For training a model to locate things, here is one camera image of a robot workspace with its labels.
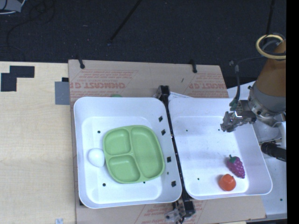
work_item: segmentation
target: white egg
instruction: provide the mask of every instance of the white egg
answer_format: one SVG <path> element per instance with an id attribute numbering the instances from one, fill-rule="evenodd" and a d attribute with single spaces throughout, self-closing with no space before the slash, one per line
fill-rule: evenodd
<path id="1" fill-rule="evenodd" d="M 102 167 L 105 164 L 105 156 L 103 150 L 99 148 L 93 148 L 88 152 L 88 160 L 96 167 Z"/>

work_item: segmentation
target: toy vegetable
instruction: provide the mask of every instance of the toy vegetable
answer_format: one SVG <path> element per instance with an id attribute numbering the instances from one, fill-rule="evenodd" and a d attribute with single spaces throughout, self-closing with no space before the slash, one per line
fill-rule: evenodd
<path id="1" fill-rule="evenodd" d="M 245 170 L 240 158 L 237 156 L 232 157 L 232 155 L 229 155 L 229 157 L 230 158 L 227 162 L 229 170 L 232 171 L 237 177 L 245 178 Z"/>
<path id="2" fill-rule="evenodd" d="M 231 191 L 233 190 L 237 183 L 235 181 L 235 178 L 232 175 L 225 174 L 223 175 L 219 181 L 218 181 L 219 186 L 225 190 L 225 191 Z"/>

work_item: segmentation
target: wooden surface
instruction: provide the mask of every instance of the wooden surface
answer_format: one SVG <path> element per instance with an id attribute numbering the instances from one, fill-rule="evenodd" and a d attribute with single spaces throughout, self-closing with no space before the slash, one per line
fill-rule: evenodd
<path id="1" fill-rule="evenodd" d="M 69 105 L 55 105 L 55 81 L 67 63 L 35 66 L 34 78 L 17 78 L 17 92 L 0 92 L 0 223 L 76 222 Z"/>

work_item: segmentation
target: cardboard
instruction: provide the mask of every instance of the cardboard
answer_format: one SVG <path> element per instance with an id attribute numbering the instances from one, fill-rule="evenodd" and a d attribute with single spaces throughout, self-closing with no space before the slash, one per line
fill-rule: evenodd
<path id="1" fill-rule="evenodd" d="M 170 91 L 195 98 L 228 98 L 219 66 L 196 65 L 197 73 L 189 64 L 131 63 L 69 60 L 70 104 L 76 215 L 78 224 L 148 224 L 167 223 L 164 214 L 172 210 L 171 203 L 134 205 L 104 209 L 89 209 L 80 205 L 76 137 L 73 105 L 83 96 L 152 97 L 160 85 Z M 260 196 L 194 200 L 196 213 L 186 218 L 185 224 L 212 224 L 265 218 Z"/>

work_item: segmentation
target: green object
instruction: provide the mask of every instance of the green object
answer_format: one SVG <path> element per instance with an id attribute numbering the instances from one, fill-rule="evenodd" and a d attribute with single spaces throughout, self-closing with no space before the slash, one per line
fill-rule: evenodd
<path id="1" fill-rule="evenodd" d="M 159 177 L 165 168 L 160 143 L 146 126 L 124 126 L 108 131 L 103 151 L 110 175 L 120 183 L 137 183 Z"/>

